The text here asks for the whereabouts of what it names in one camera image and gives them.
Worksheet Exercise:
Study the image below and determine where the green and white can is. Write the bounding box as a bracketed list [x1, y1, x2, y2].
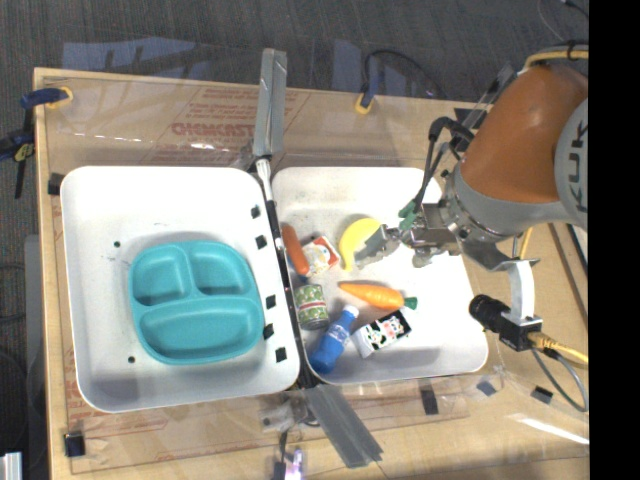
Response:
[293, 282, 332, 331]

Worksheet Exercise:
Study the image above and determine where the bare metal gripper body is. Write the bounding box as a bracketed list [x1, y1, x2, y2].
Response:
[398, 202, 467, 269]

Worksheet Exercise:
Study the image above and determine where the blue bottle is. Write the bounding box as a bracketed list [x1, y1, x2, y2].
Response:
[308, 304, 361, 375]

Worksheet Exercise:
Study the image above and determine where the brown cardboard board red print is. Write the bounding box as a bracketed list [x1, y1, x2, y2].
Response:
[42, 75, 590, 475]

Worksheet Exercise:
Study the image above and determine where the white carton with face print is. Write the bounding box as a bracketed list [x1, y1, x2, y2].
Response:
[299, 235, 342, 280]

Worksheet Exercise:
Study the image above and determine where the black cylinder on white bracket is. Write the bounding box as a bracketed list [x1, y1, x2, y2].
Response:
[468, 259, 544, 353]

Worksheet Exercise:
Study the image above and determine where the orange carrot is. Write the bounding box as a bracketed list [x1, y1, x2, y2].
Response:
[338, 281, 419, 312]

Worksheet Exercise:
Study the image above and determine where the white plastic tray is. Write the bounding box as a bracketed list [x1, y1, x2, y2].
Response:
[59, 165, 302, 414]
[269, 166, 490, 386]

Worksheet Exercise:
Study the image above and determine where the yellow banana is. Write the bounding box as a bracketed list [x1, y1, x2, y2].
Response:
[338, 216, 384, 272]

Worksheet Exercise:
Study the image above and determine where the blue divided plate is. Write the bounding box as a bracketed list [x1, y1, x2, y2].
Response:
[127, 240, 267, 367]

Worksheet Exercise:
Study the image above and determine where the white carton with cow print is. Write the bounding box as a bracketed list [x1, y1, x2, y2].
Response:
[351, 309, 414, 360]

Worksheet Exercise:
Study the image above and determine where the orange sausage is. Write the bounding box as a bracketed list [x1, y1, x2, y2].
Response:
[280, 223, 312, 277]

